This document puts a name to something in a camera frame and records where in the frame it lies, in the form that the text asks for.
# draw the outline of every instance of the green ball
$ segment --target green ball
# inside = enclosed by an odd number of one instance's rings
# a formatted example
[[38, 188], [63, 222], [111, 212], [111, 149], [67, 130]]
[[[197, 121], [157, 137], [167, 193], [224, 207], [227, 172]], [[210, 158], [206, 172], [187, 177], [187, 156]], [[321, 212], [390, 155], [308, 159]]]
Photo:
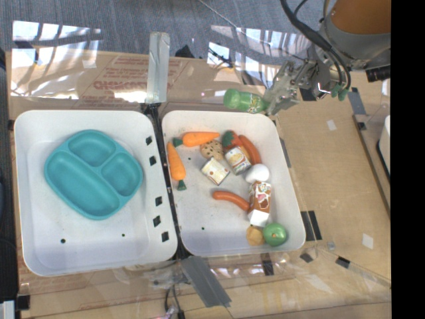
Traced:
[[284, 243], [288, 237], [286, 229], [279, 223], [269, 223], [263, 228], [264, 240], [270, 246], [279, 246]]

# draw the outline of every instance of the chocolate milk carton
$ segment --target chocolate milk carton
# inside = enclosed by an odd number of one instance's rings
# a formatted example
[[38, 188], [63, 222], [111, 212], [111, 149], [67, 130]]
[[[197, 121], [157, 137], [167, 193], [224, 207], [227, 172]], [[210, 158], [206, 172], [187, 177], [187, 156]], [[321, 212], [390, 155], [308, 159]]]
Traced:
[[251, 225], [265, 227], [270, 214], [272, 186], [267, 182], [255, 181], [250, 186], [248, 218]]

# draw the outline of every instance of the gray carpet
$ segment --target gray carpet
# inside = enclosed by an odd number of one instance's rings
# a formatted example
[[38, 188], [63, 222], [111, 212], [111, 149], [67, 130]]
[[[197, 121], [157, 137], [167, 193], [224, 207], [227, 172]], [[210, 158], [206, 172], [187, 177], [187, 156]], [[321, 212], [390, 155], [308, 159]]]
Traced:
[[[0, 48], [10, 51], [13, 21], [57, 24], [99, 29], [84, 35], [99, 40], [101, 51], [147, 54], [149, 34], [170, 34], [171, 55], [185, 45], [196, 58], [206, 58], [210, 43], [220, 44], [231, 53], [241, 53], [263, 63], [280, 64], [280, 56], [253, 51], [239, 41], [235, 27], [282, 33], [298, 33], [285, 16], [279, 0], [0, 0]], [[301, 0], [290, 0], [295, 6]], [[324, 0], [311, 0], [298, 13], [313, 29], [319, 28]], [[226, 37], [211, 26], [224, 27], [233, 34]], [[77, 43], [75, 39], [31, 42], [34, 45]], [[11, 164], [7, 115], [7, 81], [0, 70], [0, 172], [5, 189], [5, 209], [0, 220], [0, 302], [16, 294], [15, 228], [12, 208]]]

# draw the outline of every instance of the green bottle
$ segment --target green bottle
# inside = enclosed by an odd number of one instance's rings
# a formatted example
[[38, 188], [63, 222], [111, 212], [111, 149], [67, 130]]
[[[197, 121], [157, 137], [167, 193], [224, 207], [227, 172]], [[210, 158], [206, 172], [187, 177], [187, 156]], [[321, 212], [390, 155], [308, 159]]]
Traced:
[[259, 95], [251, 92], [241, 92], [234, 88], [229, 88], [224, 94], [223, 104], [229, 109], [237, 109], [257, 114], [269, 106]]

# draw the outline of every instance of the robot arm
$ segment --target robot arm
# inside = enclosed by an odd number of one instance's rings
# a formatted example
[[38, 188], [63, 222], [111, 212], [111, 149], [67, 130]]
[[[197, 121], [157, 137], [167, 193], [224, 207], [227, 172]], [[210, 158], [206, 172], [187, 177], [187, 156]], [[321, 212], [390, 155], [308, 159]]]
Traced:
[[267, 114], [296, 105], [298, 89], [315, 99], [330, 94], [343, 100], [352, 70], [365, 71], [369, 82], [390, 77], [391, 0], [336, 0], [318, 32], [297, 18], [306, 1], [292, 11], [287, 0], [280, 0], [288, 19], [311, 46], [303, 63], [289, 60], [274, 77], [263, 97], [270, 103]]

